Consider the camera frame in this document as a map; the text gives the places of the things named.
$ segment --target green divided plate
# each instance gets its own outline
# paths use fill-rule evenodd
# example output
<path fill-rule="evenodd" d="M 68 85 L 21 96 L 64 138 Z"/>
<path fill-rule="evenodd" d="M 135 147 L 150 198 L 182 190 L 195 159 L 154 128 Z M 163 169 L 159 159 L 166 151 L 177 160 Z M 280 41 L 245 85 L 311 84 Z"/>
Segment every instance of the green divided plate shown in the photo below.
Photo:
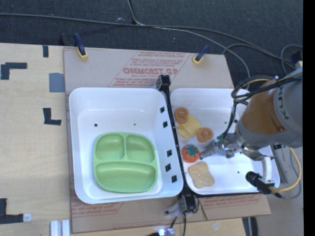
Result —
<path fill-rule="evenodd" d="M 134 133 L 106 133 L 94 145 L 94 177 L 107 191 L 145 192 L 158 179 L 158 162 L 152 142 Z"/>

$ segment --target red tomato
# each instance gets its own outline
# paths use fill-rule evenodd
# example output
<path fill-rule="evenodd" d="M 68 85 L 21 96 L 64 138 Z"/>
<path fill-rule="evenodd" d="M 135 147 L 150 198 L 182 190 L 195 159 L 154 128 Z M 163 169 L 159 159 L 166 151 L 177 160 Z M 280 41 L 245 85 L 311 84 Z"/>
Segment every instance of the red tomato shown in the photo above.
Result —
<path fill-rule="evenodd" d="M 182 149 L 182 157 L 185 162 L 193 163 L 200 157 L 199 149 L 192 144 L 187 144 Z"/>

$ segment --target dark background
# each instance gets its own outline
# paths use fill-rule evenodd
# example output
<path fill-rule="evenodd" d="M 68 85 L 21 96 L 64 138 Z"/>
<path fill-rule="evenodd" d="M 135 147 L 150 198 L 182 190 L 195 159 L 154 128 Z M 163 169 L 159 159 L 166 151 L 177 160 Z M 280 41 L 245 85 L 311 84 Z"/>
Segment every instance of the dark background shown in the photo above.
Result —
<path fill-rule="evenodd" d="M 250 75 L 280 78 L 292 71 L 278 59 L 282 51 L 290 59 L 303 46 L 303 0 L 130 1 L 134 18 L 128 0 L 0 0 L 0 42 L 69 46 L 75 44 L 73 34 L 77 32 L 86 47 L 198 53 L 209 44 L 208 53 L 221 54 L 224 47 L 246 41 L 250 47 L 231 50 L 243 59 Z M 137 26 L 135 21 L 182 28 L 157 29 Z M 249 76 L 238 57 L 229 52 L 225 56 L 234 85 Z"/>

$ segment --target cardboard sheet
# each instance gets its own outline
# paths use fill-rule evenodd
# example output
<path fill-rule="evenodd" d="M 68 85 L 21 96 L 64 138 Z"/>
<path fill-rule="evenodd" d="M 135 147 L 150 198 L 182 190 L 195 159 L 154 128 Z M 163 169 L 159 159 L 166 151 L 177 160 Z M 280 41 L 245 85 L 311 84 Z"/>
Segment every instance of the cardboard sheet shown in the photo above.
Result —
<path fill-rule="evenodd" d="M 86 59 L 81 59 L 75 48 L 64 48 L 63 52 L 72 232 L 168 225 L 173 218 L 164 216 L 164 208 L 174 204 L 177 197 L 98 205 L 85 204 L 77 198 L 73 186 L 69 95 L 80 87 L 151 88 L 160 74 L 170 75 L 171 90 L 233 88 L 225 57 L 205 55 L 196 65 L 192 62 L 196 54 L 189 53 L 92 48 L 87 52 Z M 260 194 L 202 198 L 200 201 L 201 208 L 188 215 L 188 222 L 270 214 L 266 197 Z"/>

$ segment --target toy donut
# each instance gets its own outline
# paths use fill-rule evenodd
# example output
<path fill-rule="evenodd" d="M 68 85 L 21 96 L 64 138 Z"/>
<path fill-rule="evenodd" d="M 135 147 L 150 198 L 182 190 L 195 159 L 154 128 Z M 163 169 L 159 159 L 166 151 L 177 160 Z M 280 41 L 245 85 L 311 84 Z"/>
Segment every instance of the toy donut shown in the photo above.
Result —
<path fill-rule="evenodd" d="M 197 131 L 197 139 L 199 142 L 204 143 L 213 137 L 213 132 L 210 128 L 199 128 Z"/>
<path fill-rule="evenodd" d="M 186 108 L 177 108 L 174 117 L 178 123 L 185 123 L 188 119 L 188 110 Z"/>

